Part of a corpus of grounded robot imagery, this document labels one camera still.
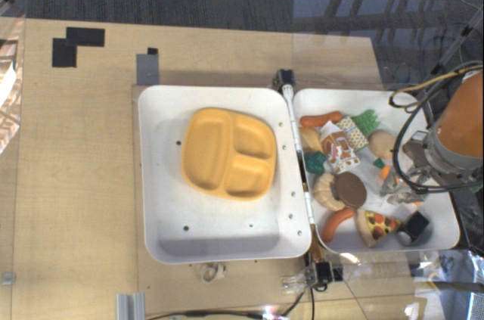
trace brown disc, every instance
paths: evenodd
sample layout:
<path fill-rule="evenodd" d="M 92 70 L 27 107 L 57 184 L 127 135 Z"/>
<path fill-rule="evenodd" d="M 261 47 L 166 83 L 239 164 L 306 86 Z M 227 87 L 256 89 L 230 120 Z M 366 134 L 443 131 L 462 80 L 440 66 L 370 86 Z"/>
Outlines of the brown disc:
<path fill-rule="evenodd" d="M 345 205 L 360 208 L 366 201 L 366 188 L 357 175 L 344 172 L 334 180 L 334 189 Z"/>

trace white tray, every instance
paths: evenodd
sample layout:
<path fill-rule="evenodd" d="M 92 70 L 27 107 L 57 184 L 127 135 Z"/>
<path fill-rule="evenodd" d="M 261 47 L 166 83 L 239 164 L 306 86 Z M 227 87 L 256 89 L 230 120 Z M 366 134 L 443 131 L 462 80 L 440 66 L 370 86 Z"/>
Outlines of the white tray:
<path fill-rule="evenodd" d="M 388 105 L 389 92 L 363 91 L 363 90 L 339 90 L 339 89 L 305 89 L 298 92 L 294 98 L 294 111 L 296 118 L 302 116 L 319 115 L 339 110 L 345 115 L 356 116 L 365 110 L 375 110 L 378 120 L 381 122 L 378 129 L 397 135 L 408 118 L 403 109 L 395 109 Z M 399 104 L 410 104 L 414 98 L 410 95 L 400 94 L 396 97 Z M 415 131 L 425 130 L 427 122 L 423 113 L 419 113 L 411 127 L 404 136 L 403 142 L 407 141 Z M 379 195 L 383 180 L 380 170 L 372 163 L 374 157 L 369 148 L 358 152 L 361 164 L 351 170 L 364 182 L 367 188 L 367 201 L 362 208 L 377 213 L 388 214 L 396 218 L 406 220 L 415 210 L 419 210 L 431 221 L 433 231 L 427 241 L 415 247 L 404 247 L 395 235 L 389 235 L 378 243 L 374 248 L 368 249 L 361 239 L 354 219 L 342 223 L 334 235 L 334 239 L 325 244 L 326 247 L 337 253 L 364 253 L 386 251 L 409 251 L 409 250 L 441 250 L 449 249 L 456 245 L 459 240 L 460 230 L 454 208 L 449 194 L 430 195 L 420 206 L 415 204 L 401 203 L 394 206 L 386 202 L 386 197 Z M 403 169 L 411 165 L 411 161 L 400 154 L 400 163 Z M 309 186 L 312 186 L 314 176 L 309 175 Z M 312 208 L 316 223 L 321 232 L 326 220 L 332 214 L 317 201 L 312 202 Z"/>
<path fill-rule="evenodd" d="M 277 142 L 270 191 L 254 201 L 210 197 L 191 189 L 180 170 L 191 116 L 221 107 L 264 120 Z M 163 263 L 293 258 L 311 242 L 285 100 L 270 89 L 152 86 L 139 98 L 145 242 Z"/>

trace wooden table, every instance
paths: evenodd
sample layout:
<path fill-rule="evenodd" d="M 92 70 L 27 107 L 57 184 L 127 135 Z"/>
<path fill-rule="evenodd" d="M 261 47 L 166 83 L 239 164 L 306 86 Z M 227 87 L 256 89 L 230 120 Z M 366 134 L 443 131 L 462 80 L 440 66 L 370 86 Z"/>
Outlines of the wooden table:
<path fill-rule="evenodd" d="M 67 26 L 104 28 L 105 46 L 78 47 L 77 68 L 53 68 L 52 39 L 64 38 Z M 162 83 L 266 86 L 280 68 L 293 68 L 296 76 L 380 82 L 369 39 L 28 20 L 15 216 L 16 320 L 113 319 L 116 294 L 140 290 L 148 314 L 293 300 L 281 295 L 280 277 L 299 270 L 298 259 L 230 263 L 225 279 L 203 285 L 198 265 L 138 258 L 132 87 L 136 54 L 148 47 L 159 49 Z M 395 271 L 405 262 L 397 258 L 379 267 Z M 389 282 L 371 292 L 357 281 L 353 292 L 333 283 L 317 296 L 317 318 L 365 318 L 365 302 L 366 310 L 401 313 L 403 304 L 415 301 L 414 289 L 408 268 L 396 274 L 399 283 L 393 281 L 391 290 Z M 156 286 L 144 284 L 147 275 L 156 276 Z M 375 300 L 379 294 L 386 298 Z M 309 312 L 310 305 L 301 304 L 293 318 L 308 318 Z"/>

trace toy pizza slice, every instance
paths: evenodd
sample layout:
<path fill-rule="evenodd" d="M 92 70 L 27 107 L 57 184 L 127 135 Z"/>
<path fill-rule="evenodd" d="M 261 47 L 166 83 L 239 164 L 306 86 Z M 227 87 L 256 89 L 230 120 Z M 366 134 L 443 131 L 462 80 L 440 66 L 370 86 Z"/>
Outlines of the toy pizza slice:
<path fill-rule="evenodd" d="M 359 209 L 356 211 L 356 227 L 368 247 L 396 230 L 403 222 L 379 213 Z"/>

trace orange plate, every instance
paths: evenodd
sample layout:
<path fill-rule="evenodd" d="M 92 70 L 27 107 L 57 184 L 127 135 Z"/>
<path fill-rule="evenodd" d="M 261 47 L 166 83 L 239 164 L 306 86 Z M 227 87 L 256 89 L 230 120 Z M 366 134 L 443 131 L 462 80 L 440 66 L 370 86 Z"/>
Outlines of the orange plate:
<path fill-rule="evenodd" d="M 274 178 L 275 137 L 264 122 L 207 108 L 191 118 L 181 151 L 181 173 L 194 189 L 235 200 L 266 194 Z"/>

